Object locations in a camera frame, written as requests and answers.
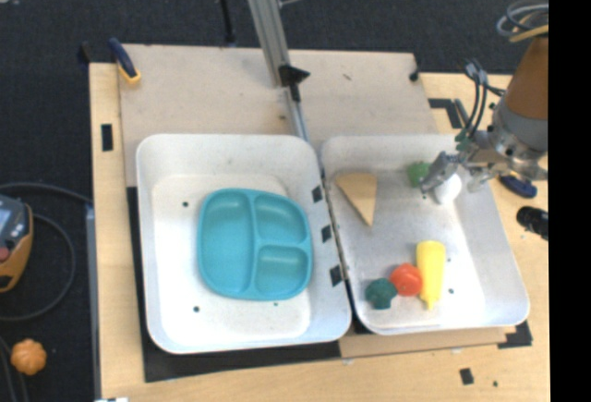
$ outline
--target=white tray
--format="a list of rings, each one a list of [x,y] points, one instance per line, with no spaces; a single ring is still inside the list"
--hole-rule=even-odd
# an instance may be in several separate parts
[[[453,152],[453,136],[394,135],[340,137],[322,148],[327,194],[337,224],[352,298],[361,322],[379,335],[522,322],[529,299],[507,242],[488,184],[465,190],[467,173],[458,172],[464,189],[454,202],[438,204],[413,189],[406,168],[431,162],[441,151]],[[348,172],[378,177],[374,223],[365,225],[334,179]],[[431,311],[418,297],[392,300],[388,310],[374,310],[365,299],[368,284],[388,277],[403,262],[416,264],[416,243],[445,244],[447,262],[441,299]]]
[[[330,215],[311,146],[292,136],[159,134],[137,150],[139,227],[146,316],[153,341],[175,354],[278,347],[339,339],[351,322]],[[298,202],[308,216],[313,271],[308,287],[281,301],[227,298],[199,275],[199,207],[224,188],[260,189]]]

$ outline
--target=dark carpet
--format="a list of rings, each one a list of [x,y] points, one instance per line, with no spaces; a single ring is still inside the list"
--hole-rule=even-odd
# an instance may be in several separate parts
[[[224,44],[220,0],[2,1],[0,184],[33,181],[91,195],[88,82],[77,59],[82,43],[99,62],[111,60],[107,40],[113,36],[123,43]],[[291,49],[412,52],[424,71],[461,71],[469,56],[490,73],[512,73],[525,45],[509,44],[495,23],[515,1],[307,0],[286,6],[282,17]],[[247,1],[228,4],[237,45],[258,46]],[[33,337],[47,350],[47,367],[26,378],[32,402],[92,401],[84,204],[47,192],[10,194],[67,230],[77,270],[58,307],[32,321],[0,322],[0,336],[9,345]],[[60,237],[39,224],[26,273],[0,295],[0,315],[40,308],[60,291],[68,266]],[[8,400],[0,372],[0,401]]]

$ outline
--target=divided plate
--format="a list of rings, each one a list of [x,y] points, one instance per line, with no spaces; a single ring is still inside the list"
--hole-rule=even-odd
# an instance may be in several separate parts
[[[221,295],[285,300],[310,279],[312,243],[306,214],[287,197],[253,189],[221,189],[199,213],[198,264]]]

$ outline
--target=metal rail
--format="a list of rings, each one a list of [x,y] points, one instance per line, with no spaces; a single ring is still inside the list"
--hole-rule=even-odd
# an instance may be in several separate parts
[[[271,81],[276,87],[288,86],[283,83],[280,74],[280,67],[291,64],[283,24],[279,15],[279,4],[277,0],[248,0],[248,5],[259,36],[260,46],[265,55]],[[284,94],[296,135],[309,141],[299,98],[294,98],[290,89],[284,89]]]

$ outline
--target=black clamp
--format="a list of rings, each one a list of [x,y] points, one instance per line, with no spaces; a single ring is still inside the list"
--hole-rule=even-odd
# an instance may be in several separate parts
[[[310,76],[309,72],[300,68],[292,67],[284,64],[279,66],[279,77],[281,84],[288,87],[292,96],[292,100],[299,103],[302,97],[299,94],[299,84]]]

